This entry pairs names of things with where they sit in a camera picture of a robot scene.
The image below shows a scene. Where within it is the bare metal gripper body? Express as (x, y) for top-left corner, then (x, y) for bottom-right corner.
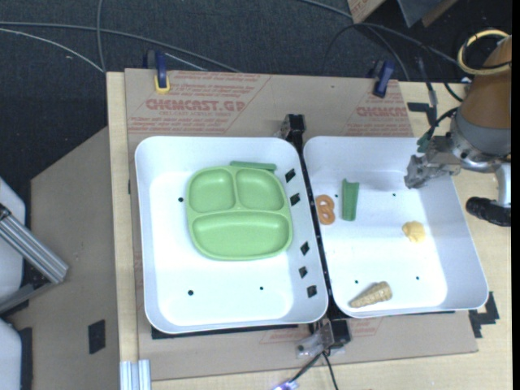
(421, 135), (505, 179)

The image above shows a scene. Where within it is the pale yellow dumpling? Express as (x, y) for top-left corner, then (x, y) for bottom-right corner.
(401, 220), (427, 244)

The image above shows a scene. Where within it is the white plastic tray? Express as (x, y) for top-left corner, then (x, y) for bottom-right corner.
(133, 135), (330, 335)
(302, 135), (490, 320)

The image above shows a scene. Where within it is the orange pretzel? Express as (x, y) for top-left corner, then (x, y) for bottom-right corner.
(315, 194), (336, 226)

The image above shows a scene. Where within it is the tan waffle cone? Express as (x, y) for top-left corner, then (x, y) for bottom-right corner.
(349, 281), (393, 310)

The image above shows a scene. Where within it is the green divided plate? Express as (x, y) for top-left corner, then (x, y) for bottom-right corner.
(185, 165), (294, 262)

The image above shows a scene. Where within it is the brown cardboard board red print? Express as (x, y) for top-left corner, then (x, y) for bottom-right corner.
(123, 67), (479, 382)

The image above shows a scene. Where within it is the black cylinder on white bracket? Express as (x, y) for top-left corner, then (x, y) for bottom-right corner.
(465, 163), (513, 228)

